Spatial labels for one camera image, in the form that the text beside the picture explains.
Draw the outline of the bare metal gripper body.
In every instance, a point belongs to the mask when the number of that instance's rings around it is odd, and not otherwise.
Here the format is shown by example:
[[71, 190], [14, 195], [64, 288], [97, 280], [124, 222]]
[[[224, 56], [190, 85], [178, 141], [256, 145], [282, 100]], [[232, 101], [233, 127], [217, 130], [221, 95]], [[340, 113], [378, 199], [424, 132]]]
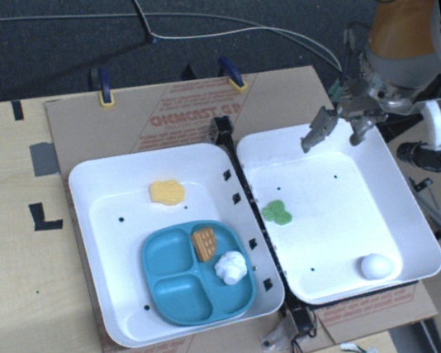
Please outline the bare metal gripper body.
[[416, 89], [402, 88], [384, 81], [378, 74], [350, 79], [340, 88], [336, 111], [344, 119], [381, 117], [387, 114], [410, 115], [415, 106]]

